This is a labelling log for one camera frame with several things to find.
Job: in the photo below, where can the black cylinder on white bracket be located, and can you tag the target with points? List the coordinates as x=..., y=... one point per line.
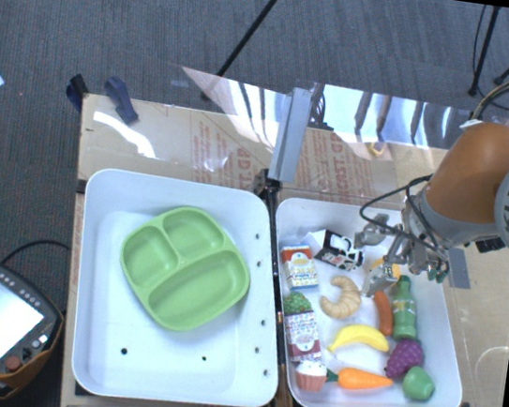
x=490, y=245

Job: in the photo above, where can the orange and white carton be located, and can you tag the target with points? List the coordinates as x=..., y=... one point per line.
x=299, y=266

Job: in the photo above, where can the green bottle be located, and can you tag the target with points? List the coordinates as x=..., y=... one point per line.
x=403, y=315

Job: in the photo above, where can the green broccoli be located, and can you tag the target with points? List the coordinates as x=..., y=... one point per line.
x=296, y=303

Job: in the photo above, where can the yellow banana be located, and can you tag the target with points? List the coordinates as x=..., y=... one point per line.
x=360, y=337

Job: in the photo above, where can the pink cupcake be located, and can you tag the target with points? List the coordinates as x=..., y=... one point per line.
x=310, y=377

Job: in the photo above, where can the red and white carton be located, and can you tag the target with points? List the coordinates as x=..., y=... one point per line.
x=303, y=338

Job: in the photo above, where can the green apple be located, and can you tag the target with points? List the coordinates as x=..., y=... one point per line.
x=418, y=384

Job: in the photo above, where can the black and white milk carton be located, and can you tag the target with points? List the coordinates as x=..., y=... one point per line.
x=339, y=251

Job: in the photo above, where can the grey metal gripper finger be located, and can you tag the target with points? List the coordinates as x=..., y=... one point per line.
x=372, y=283
x=390, y=272

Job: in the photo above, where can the orange round fruit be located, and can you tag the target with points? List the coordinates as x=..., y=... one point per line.
x=395, y=267

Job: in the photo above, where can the tan croissant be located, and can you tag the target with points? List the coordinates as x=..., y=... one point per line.
x=345, y=301

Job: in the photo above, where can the orange carrot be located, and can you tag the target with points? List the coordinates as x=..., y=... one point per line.
x=361, y=379

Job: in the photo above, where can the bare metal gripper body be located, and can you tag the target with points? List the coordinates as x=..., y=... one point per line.
x=415, y=255

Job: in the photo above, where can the brown cardboard board red print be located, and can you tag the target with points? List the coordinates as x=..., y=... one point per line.
x=159, y=141

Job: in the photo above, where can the white plastic tray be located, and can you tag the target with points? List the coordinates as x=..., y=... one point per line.
x=435, y=329
x=173, y=366

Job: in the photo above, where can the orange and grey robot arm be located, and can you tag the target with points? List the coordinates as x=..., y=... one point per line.
x=470, y=173

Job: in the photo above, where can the purple grapes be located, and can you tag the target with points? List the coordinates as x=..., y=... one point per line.
x=404, y=358

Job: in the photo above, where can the green divided plate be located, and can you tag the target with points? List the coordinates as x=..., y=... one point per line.
x=190, y=283

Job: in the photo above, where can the orange sausage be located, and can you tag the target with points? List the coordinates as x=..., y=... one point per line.
x=383, y=314

